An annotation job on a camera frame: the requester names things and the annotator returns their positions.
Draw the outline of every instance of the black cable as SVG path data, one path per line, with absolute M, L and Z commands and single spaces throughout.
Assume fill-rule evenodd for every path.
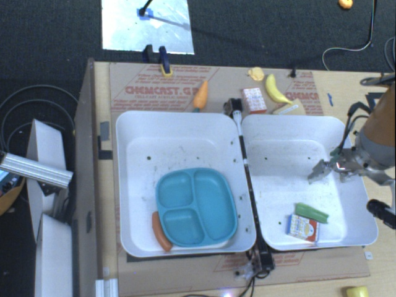
M 238 297 L 243 297 L 249 291 L 249 289 L 251 289 L 250 297 L 252 297 L 253 294 L 254 294 L 254 287 L 255 287 L 256 277 L 258 279 L 265 279 L 266 277 L 268 277 L 270 272 L 266 272 L 264 276 L 259 276 L 259 274 L 260 273 L 258 273 L 257 275 L 252 277 L 252 279 L 250 280 L 249 284 L 245 287 L 243 292 L 238 295 Z M 183 297 L 214 297 L 214 296 L 200 295 L 200 294 L 188 294 L 188 295 L 184 295 Z
M 19 194 L 19 195 L 18 195 L 18 198 L 19 198 L 20 200 L 22 200 L 23 202 L 25 202 L 26 204 L 29 204 L 29 201 L 28 201 L 23 195 Z
M 53 89 L 53 90 L 57 90 L 59 92 L 65 93 L 67 96 L 69 96 L 70 98 L 72 98 L 76 103 L 78 103 L 78 99 L 76 99 L 75 96 L 73 96 L 70 92 L 68 92 L 67 90 L 64 90 L 60 87 L 57 86 L 53 86 L 53 85 L 32 85 L 32 86 L 28 86 L 28 87 L 24 87 L 22 89 L 17 90 L 16 92 L 12 93 L 11 95 L 9 95 L 1 104 L 0 104 L 0 110 L 3 108 L 3 106 L 12 98 L 14 98 L 16 95 L 25 92 L 27 90 L 31 90 L 31 89 L 37 89 L 37 88 L 48 88 L 48 89 Z M 0 136 L 0 149 L 4 150 L 6 148 L 5 146 L 6 142 L 4 140 L 4 138 L 2 137 L 2 135 Z
M 391 86 L 395 82 L 395 73 L 391 72 L 390 74 L 381 74 L 380 77 L 368 77 L 364 78 L 360 81 L 362 86 L 377 86 L 377 85 L 386 85 Z
M 265 278 L 267 278 L 270 275 L 270 272 L 260 272 L 256 275 L 256 278 L 258 278 L 259 280 L 263 280 Z
M 345 124 L 344 134 L 343 134 L 343 137 L 342 137 L 340 145 L 337 147 L 338 148 L 338 154 L 341 154 L 341 152 L 342 152 L 342 149 L 344 147 L 345 141 L 346 141 L 346 139 L 348 137 L 348 134 L 349 134 L 349 131 L 350 131 L 351 118 L 352 118 L 352 116 L 354 115 L 354 113 L 358 109 L 362 109 L 365 112 L 367 112 L 368 114 L 371 113 L 371 109 L 368 106 L 366 106 L 364 103 L 360 102 L 360 101 L 358 101 L 358 102 L 356 102 L 356 103 L 354 103 L 353 105 L 350 106 L 350 108 L 348 110 L 348 119 L 347 119 L 347 122 Z
M 350 125 L 350 127 L 349 127 L 349 129 L 348 129 L 348 134 L 352 131 L 353 127 L 355 126 L 356 120 L 361 119 L 361 118 L 368 119 L 368 117 L 369 117 L 369 116 L 365 116 L 365 115 L 363 115 L 363 114 L 361 114 L 361 115 L 359 115 L 359 116 L 356 116 L 356 117 L 352 120 L 352 122 L 351 122 L 351 125 Z
M 6 113 L 5 117 L 4 117 L 3 120 L 2 120 L 1 128 L 0 128 L 0 142 L 1 142 L 1 147 L 2 147 L 3 150 L 6 148 L 6 141 L 5 141 L 5 139 L 4 139 L 4 125 L 5 125 L 5 123 L 6 123 L 6 119 L 8 118 L 8 116 L 10 115 L 10 113 L 13 112 L 16 108 L 18 108 L 18 107 L 20 107 L 20 106 L 22 106 L 22 105 L 26 105 L 26 104 L 28 104 L 28 103 L 46 103 L 46 104 L 53 105 L 53 106 L 57 107 L 60 111 L 62 111 L 62 112 L 67 116 L 67 118 L 69 119 L 69 122 L 70 122 L 70 124 L 71 124 L 71 126 L 72 126 L 72 129 L 74 130 L 74 121 L 73 121 L 72 117 L 70 116 L 70 114 L 69 114 L 61 105 L 59 105 L 59 104 L 57 104 L 57 103 L 55 103 L 55 102 L 53 102 L 53 101 L 49 101 L 49 100 L 45 100 L 45 99 L 31 99 L 31 100 L 26 100 L 26 101 L 23 101 L 23 102 L 21 102 L 21 103 L 18 103 L 18 104 L 15 105 L 15 106 L 13 106 L 13 107 Z
M 49 126 L 56 127 L 56 128 L 58 128 L 59 130 L 62 130 L 62 131 L 65 130 L 64 127 L 62 127 L 62 126 L 60 126 L 60 125 L 58 125 L 58 124 L 56 124 L 56 123 L 46 122 L 46 121 L 44 121 L 44 123 L 47 124 L 47 125 L 49 125 Z M 17 127 L 16 129 L 14 129 L 14 130 L 11 132 L 11 134 L 9 135 L 9 137 L 8 137 L 8 139 L 7 139 L 7 144 L 6 144 L 6 149 L 7 149 L 7 151 L 10 150 L 10 142 L 11 142 L 12 137 L 15 135 L 15 133 L 16 133 L 17 131 L 21 130 L 23 127 L 29 126 L 29 125 L 31 125 L 31 124 L 32 124 L 32 122 L 27 122 L 27 123 L 25 123 L 25 124 L 23 124 L 23 125 Z
M 64 213 L 64 208 L 65 208 L 64 205 L 66 204 L 66 201 L 69 201 L 70 198 L 71 198 L 71 196 L 67 196 L 67 197 L 63 200 L 62 208 L 61 208 L 61 215 L 63 215 L 63 213 Z

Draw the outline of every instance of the black carpet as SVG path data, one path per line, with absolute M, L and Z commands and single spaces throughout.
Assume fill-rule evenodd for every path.
M 327 48 L 360 48 L 368 40 L 372 0 L 354 0 L 349 11 L 337 1 L 188 0 L 195 55 L 171 55 L 170 61 L 324 69 Z M 395 10 L 396 0 L 378 0 L 372 45 L 358 53 L 328 53 L 330 69 L 390 72 L 384 45 L 395 35 Z M 0 0 L 0 102 L 35 84 L 55 85 L 78 97 L 89 57 L 141 62 L 140 53 L 102 50 L 101 0 Z M 13 105 L 31 98 L 53 100 L 74 114 L 75 104 L 56 90 L 34 90 L 3 106 L 1 121 Z M 35 103 L 10 114 L 4 125 L 6 140 L 32 118 L 64 128 L 72 163 L 66 117 L 51 105 Z M 28 134 L 28 126 L 17 131 L 10 151 L 23 155 Z M 33 295 L 35 247 L 27 209 L 18 199 L 15 213 L 0 217 L 0 296 Z

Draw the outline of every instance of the blue clip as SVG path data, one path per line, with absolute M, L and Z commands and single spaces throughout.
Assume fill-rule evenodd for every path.
M 333 99 L 332 99 L 331 94 L 327 93 L 327 96 L 328 96 L 328 98 L 329 98 L 330 106 L 333 106 Z
M 169 64 L 168 53 L 166 52 L 165 46 L 160 46 L 160 64 L 161 64 L 161 71 L 165 77 L 170 77 L 173 75 L 172 68 Z
M 139 11 L 140 11 L 140 9 L 136 9 L 136 14 L 139 17 L 139 19 L 142 21 L 148 21 L 148 20 L 150 20 L 151 17 L 154 16 L 154 12 L 151 9 L 146 9 L 146 13 L 143 16 L 141 16 L 139 14 Z

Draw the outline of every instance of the cardboard sheet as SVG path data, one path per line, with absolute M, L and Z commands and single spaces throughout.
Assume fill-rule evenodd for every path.
M 191 101 L 203 80 L 209 80 L 209 100 L 204 111 L 222 112 L 229 98 L 240 98 L 246 87 L 260 87 L 268 113 L 281 105 L 272 102 L 264 88 L 248 76 L 248 68 L 174 66 L 174 76 L 161 76 L 154 64 L 110 64 L 113 129 L 117 116 L 126 110 L 192 111 Z M 292 79 L 285 70 L 264 70 L 277 78 L 278 88 L 293 100 L 299 98 L 310 115 L 323 110 L 311 72 L 301 71 Z M 127 255 L 119 239 L 119 192 L 114 169 L 118 281 L 120 297 L 185 293 L 244 287 L 246 281 L 235 271 L 246 265 L 245 253 L 171 259 L 138 259 Z M 369 276 L 361 247 L 318 251 L 275 252 L 275 270 L 256 285 L 310 282 Z

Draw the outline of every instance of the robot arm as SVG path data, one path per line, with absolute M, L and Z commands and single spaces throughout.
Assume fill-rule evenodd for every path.
M 391 86 L 373 111 L 369 111 L 368 107 L 362 103 L 351 106 L 342 143 L 330 154 L 332 156 L 330 161 L 321 160 L 313 168 L 308 181 L 310 183 L 317 181 L 331 171 L 336 171 L 340 174 L 341 181 L 358 174 L 369 177 L 380 186 L 390 186 L 393 197 L 392 206 L 374 199 L 369 201 L 367 208 L 375 217 L 395 229 L 395 180 L 385 173 L 385 170 L 395 166 L 395 74 L 376 80 L 365 79 L 362 80 L 362 84 L 374 85 L 373 82 L 383 84 L 385 80 Z M 351 149 L 344 149 L 343 142 L 354 123 L 350 125 L 350 119 L 358 108 L 363 108 L 370 114 L 356 135 L 355 146 Z

